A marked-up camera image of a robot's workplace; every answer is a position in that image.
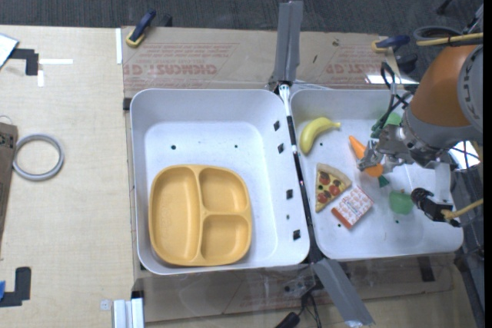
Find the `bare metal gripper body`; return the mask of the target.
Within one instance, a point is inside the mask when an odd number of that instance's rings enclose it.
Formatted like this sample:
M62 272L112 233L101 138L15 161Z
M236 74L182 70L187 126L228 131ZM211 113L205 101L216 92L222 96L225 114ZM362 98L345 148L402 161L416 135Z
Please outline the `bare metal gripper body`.
M412 130L389 124L383 128L377 143L377 152L395 164L418 164L428 167L435 162L435 150L416 137Z

